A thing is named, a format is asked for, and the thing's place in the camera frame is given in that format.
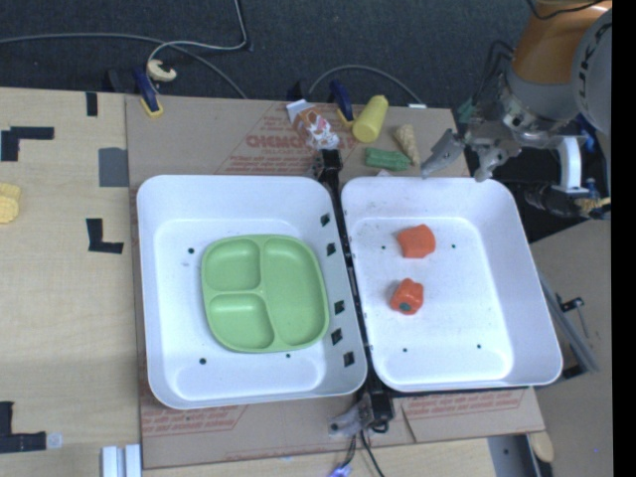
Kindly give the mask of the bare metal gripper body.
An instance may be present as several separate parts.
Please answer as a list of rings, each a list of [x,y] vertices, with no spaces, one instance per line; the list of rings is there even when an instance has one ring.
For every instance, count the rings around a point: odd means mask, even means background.
[[[509,89],[472,97],[465,123],[463,140],[481,157],[495,150],[515,157],[524,147],[544,148],[553,129],[551,119],[524,105]]]

